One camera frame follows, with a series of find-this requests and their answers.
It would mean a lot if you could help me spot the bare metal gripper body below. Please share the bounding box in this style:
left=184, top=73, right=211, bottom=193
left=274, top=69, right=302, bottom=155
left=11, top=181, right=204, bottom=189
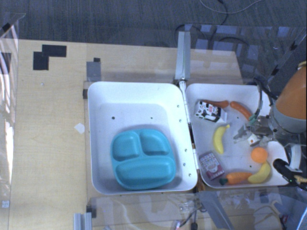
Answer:
left=249, top=115, right=274, bottom=141

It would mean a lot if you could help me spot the small white and orange carton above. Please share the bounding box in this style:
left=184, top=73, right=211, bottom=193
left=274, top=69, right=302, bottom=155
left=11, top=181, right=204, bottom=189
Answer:
left=247, top=133, right=261, bottom=147

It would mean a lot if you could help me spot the white plastic tray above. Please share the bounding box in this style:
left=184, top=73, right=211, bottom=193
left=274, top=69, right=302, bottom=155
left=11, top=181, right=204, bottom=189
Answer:
left=186, top=83, right=292, bottom=189
left=87, top=81, right=199, bottom=196

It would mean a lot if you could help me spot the orange sausage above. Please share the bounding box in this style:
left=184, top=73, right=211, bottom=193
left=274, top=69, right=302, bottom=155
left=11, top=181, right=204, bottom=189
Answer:
left=230, top=101, right=253, bottom=121

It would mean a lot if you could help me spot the yellow banana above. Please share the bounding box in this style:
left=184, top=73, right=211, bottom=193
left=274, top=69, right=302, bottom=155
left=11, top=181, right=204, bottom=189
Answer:
left=213, top=124, right=231, bottom=155
left=247, top=161, right=272, bottom=184

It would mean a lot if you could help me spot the orange fruit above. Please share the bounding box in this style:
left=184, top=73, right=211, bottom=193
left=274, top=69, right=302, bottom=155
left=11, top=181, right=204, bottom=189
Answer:
left=250, top=147, right=269, bottom=164

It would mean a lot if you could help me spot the brown sausage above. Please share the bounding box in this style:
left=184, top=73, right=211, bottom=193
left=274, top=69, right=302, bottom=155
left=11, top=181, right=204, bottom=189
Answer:
left=203, top=99, right=230, bottom=109

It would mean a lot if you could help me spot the white and black milk carton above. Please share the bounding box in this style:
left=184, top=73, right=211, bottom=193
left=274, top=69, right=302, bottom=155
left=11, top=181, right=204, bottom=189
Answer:
left=194, top=100, right=228, bottom=124

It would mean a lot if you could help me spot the orange carrot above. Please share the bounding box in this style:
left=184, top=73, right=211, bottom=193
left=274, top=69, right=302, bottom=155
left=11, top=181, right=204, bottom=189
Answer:
left=219, top=172, right=253, bottom=186

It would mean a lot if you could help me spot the red and pink carton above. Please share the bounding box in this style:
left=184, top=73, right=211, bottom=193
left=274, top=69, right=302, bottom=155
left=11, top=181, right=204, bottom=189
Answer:
left=198, top=152, right=225, bottom=181

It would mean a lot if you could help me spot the blue divided plate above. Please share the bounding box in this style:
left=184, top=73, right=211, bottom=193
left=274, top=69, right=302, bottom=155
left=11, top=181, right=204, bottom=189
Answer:
left=110, top=129, right=177, bottom=191

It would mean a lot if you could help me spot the black cylinder on white bracket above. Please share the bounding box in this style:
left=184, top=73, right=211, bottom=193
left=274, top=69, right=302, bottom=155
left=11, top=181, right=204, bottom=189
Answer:
left=272, top=144, right=303, bottom=184

